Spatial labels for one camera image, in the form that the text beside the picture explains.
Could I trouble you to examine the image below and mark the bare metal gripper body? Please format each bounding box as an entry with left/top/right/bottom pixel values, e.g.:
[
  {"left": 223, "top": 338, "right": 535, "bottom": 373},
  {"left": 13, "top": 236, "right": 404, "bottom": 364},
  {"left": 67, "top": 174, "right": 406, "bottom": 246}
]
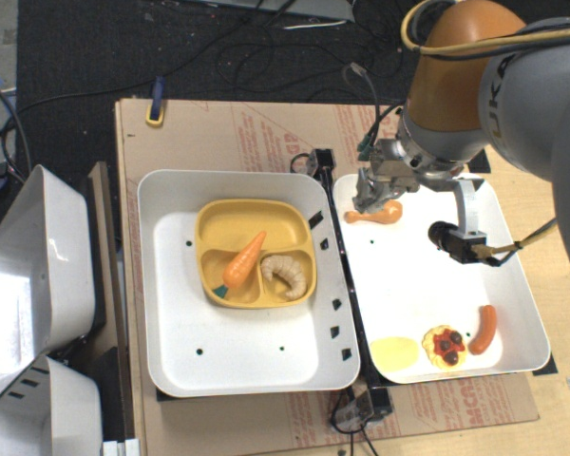
[{"left": 368, "top": 138, "right": 463, "bottom": 195}]

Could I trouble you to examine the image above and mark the orange chicken drumstick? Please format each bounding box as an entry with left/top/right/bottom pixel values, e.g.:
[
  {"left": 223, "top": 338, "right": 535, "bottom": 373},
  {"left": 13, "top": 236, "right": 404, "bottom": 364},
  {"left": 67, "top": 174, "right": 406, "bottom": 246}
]
[{"left": 344, "top": 199, "right": 404, "bottom": 225}]

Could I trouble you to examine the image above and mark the thin black rod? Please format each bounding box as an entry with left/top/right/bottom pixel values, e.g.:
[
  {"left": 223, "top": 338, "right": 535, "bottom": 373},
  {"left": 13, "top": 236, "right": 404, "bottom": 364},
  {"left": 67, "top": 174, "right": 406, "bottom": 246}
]
[{"left": 318, "top": 167, "right": 377, "bottom": 390}]

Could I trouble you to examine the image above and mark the white plastic tray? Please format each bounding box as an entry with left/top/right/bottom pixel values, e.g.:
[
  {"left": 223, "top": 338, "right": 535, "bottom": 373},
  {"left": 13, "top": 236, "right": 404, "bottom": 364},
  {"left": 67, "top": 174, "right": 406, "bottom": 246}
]
[
  {"left": 332, "top": 172, "right": 552, "bottom": 385},
  {"left": 136, "top": 168, "right": 361, "bottom": 398},
  {"left": 0, "top": 163, "right": 97, "bottom": 402},
  {"left": 0, "top": 354, "right": 104, "bottom": 456}
]

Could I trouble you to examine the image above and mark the beige croissant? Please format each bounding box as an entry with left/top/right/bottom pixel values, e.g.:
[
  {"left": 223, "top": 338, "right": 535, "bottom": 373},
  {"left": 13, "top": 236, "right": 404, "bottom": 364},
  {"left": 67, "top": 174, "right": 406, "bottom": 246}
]
[{"left": 259, "top": 254, "right": 308, "bottom": 301}]

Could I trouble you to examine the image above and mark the yellow divided plate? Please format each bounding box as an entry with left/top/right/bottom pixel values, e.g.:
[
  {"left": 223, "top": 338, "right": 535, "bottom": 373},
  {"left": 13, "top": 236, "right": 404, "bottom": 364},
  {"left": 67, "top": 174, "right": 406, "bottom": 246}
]
[{"left": 194, "top": 199, "right": 318, "bottom": 310}]

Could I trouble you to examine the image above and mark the orange carrot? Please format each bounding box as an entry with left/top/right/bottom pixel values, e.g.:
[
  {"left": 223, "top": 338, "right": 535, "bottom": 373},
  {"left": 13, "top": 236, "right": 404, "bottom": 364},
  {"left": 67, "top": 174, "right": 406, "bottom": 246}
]
[{"left": 212, "top": 230, "right": 268, "bottom": 299}]

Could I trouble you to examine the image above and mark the brown cardboard board red print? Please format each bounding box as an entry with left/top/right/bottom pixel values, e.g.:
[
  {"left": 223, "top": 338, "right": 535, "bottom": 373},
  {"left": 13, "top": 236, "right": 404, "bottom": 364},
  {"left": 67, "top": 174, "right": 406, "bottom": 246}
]
[{"left": 113, "top": 98, "right": 541, "bottom": 456}]

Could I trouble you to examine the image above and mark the pale yellow flat disc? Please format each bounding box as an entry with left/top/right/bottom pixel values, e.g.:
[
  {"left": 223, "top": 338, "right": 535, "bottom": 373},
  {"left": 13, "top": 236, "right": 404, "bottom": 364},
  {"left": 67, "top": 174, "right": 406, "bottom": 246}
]
[{"left": 369, "top": 336, "right": 420, "bottom": 373}]

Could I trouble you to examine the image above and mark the orange sausage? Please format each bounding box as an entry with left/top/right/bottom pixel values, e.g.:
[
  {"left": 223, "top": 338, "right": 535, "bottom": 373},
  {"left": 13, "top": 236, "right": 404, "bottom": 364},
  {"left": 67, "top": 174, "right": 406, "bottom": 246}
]
[{"left": 468, "top": 304, "right": 498, "bottom": 355}]

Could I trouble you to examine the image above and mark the black block with thin wires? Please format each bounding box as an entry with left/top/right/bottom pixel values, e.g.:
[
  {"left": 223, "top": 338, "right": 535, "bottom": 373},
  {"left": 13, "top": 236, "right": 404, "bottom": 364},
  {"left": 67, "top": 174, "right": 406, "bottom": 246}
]
[
  {"left": 307, "top": 147, "right": 336, "bottom": 176},
  {"left": 334, "top": 387, "right": 393, "bottom": 429}
]

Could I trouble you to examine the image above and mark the black cylinder on white bracket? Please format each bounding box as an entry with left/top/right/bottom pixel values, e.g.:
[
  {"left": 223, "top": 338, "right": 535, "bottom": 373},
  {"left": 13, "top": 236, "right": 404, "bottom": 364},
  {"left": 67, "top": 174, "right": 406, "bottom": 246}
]
[{"left": 427, "top": 176, "right": 488, "bottom": 265}]

